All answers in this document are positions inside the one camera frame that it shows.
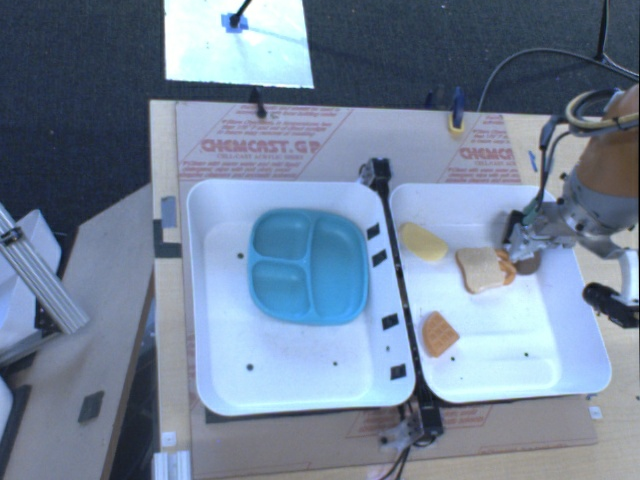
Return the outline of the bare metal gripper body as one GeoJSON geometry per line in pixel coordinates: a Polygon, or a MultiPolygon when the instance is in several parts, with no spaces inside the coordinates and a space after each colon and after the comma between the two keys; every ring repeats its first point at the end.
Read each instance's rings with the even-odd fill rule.
{"type": "Polygon", "coordinates": [[[533,201],[521,221],[521,248],[539,251],[547,248],[572,248],[578,242],[577,232],[564,219],[556,202],[533,201]]]}

